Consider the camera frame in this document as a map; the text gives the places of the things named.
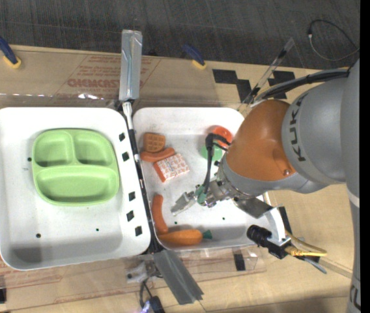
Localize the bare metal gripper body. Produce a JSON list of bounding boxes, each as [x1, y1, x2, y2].
[[192, 178, 240, 208]]

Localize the orange carrot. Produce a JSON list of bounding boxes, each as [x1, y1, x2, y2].
[[158, 228, 214, 247]]

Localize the green divided plate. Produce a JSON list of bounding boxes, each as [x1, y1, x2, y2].
[[31, 128, 121, 207]]

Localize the brown cardboard board red print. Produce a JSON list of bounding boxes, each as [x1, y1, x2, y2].
[[0, 44, 352, 312]]

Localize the brown waffle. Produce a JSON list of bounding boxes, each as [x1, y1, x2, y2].
[[143, 132, 167, 154]]

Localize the green round toy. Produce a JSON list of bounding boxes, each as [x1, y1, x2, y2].
[[199, 143, 224, 161]]

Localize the white plastic tray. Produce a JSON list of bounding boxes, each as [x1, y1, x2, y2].
[[132, 106, 271, 252], [0, 106, 152, 271]]

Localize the orange and white packet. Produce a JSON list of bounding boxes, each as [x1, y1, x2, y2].
[[153, 152, 191, 183]]

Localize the black cylinder on white bracket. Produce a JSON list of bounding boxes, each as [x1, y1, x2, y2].
[[246, 203, 292, 260]]

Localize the red round toy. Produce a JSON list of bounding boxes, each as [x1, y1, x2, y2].
[[208, 125, 234, 147]]

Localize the orange sausage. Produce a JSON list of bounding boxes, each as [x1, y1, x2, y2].
[[139, 147, 177, 163], [150, 194, 170, 235]]

